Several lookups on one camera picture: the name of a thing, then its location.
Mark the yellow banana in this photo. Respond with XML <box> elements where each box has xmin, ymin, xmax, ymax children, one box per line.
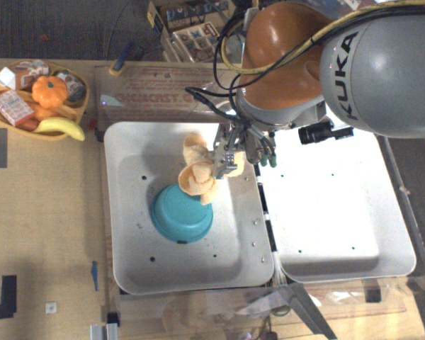
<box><xmin>33</xmin><ymin>116</ymin><xmax>86</xmax><ymax>142</ymax></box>

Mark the red sausage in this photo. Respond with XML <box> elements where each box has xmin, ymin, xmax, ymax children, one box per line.
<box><xmin>17</xmin><ymin>118</ymin><xmax>40</xmax><ymax>132</ymax></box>

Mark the red and white packet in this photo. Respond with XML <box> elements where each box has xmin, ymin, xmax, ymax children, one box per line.
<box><xmin>13</xmin><ymin>59</ymin><xmax>50</xmax><ymax>89</ymax></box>

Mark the white plastic tray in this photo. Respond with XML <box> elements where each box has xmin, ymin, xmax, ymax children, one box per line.
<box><xmin>254</xmin><ymin>118</ymin><xmax>418</xmax><ymax>284</ymax></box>
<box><xmin>103</xmin><ymin>120</ymin><xmax>276</xmax><ymax>295</ymax></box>

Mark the orange pumpkin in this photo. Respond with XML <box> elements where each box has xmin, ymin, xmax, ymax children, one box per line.
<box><xmin>31</xmin><ymin>75</ymin><xmax>69</xmax><ymax>110</ymax></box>

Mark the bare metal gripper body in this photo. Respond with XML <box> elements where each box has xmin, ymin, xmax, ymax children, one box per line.
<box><xmin>211</xmin><ymin>121</ymin><xmax>249</xmax><ymax>181</ymax></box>

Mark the teal bowl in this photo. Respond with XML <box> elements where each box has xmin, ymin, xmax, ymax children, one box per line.
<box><xmin>149</xmin><ymin>183</ymin><xmax>215</xmax><ymax>245</ymax></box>

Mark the small red and white can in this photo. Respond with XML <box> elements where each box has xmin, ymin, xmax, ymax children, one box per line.
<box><xmin>54</xmin><ymin>69</ymin><xmax>87</xmax><ymax>103</ymax></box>

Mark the small white carton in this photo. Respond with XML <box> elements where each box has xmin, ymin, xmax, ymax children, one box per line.
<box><xmin>0</xmin><ymin>66</ymin><xmax>18</xmax><ymax>91</ymax></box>

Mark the red and white carton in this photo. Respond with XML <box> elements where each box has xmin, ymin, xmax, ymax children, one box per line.
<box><xmin>0</xmin><ymin>89</ymin><xmax>35</xmax><ymax>128</ymax></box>

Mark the yellow cloth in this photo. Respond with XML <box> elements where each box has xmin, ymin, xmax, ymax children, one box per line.
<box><xmin>177</xmin><ymin>132</ymin><xmax>247</xmax><ymax>206</ymax></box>

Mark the yellow divided plate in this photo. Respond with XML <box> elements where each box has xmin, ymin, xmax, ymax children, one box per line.
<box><xmin>0</xmin><ymin>59</ymin><xmax>91</xmax><ymax>142</ymax></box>

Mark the black cylinder on white bracket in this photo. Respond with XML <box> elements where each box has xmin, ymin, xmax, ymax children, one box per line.
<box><xmin>297</xmin><ymin>113</ymin><xmax>355</xmax><ymax>146</ymax></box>

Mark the thin black and white rod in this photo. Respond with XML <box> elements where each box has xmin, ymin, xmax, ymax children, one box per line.
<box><xmin>253</xmin><ymin>163</ymin><xmax>288</xmax><ymax>287</ymax></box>

